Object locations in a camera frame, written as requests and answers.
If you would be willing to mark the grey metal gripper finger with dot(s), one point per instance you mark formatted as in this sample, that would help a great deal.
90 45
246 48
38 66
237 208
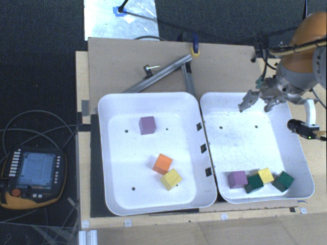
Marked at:
270 105
247 100

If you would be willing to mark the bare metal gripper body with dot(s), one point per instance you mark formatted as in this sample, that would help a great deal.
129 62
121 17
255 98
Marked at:
277 91

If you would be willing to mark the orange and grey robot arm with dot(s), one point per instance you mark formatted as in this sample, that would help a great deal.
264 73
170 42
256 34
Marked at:
304 34

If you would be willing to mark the white plastic tray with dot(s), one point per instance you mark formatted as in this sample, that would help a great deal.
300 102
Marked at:
242 142
143 152

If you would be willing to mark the yellow cube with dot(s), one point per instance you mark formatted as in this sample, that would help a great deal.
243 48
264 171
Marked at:
266 175
171 179

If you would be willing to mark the green cube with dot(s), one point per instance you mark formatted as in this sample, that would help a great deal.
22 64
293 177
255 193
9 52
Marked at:
283 181
255 183

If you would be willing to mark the purple cube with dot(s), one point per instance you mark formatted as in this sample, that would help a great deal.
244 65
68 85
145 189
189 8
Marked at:
237 179
147 125

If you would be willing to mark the orange cube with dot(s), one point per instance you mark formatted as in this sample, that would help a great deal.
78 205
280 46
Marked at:
163 163

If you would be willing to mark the black cylinder on white bracket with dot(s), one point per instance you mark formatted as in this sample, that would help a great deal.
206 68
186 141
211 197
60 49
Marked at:
301 127

